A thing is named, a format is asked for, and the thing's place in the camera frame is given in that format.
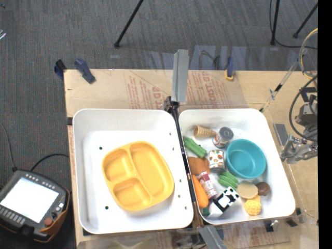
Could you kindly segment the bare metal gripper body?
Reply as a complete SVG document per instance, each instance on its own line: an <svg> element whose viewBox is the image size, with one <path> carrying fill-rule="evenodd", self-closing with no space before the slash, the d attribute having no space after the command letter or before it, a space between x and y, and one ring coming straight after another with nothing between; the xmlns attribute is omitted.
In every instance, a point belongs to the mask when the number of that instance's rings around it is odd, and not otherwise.
<svg viewBox="0 0 332 249"><path fill-rule="evenodd" d="M304 104L295 122L304 127L303 135L307 140L317 141L317 103Z"/></svg>

